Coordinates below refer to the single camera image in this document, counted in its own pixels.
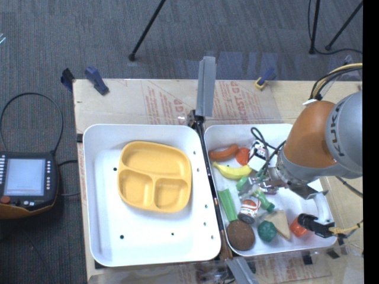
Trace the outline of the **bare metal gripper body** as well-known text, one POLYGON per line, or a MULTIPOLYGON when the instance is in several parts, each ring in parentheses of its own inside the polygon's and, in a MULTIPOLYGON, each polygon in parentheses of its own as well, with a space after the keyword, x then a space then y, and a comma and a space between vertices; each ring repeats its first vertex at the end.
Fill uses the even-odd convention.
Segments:
POLYGON ((261 169, 256 173, 255 177, 258 186, 270 195, 275 195, 280 188, 289 188, 289 185, 279 177, 274 167, 261 169))

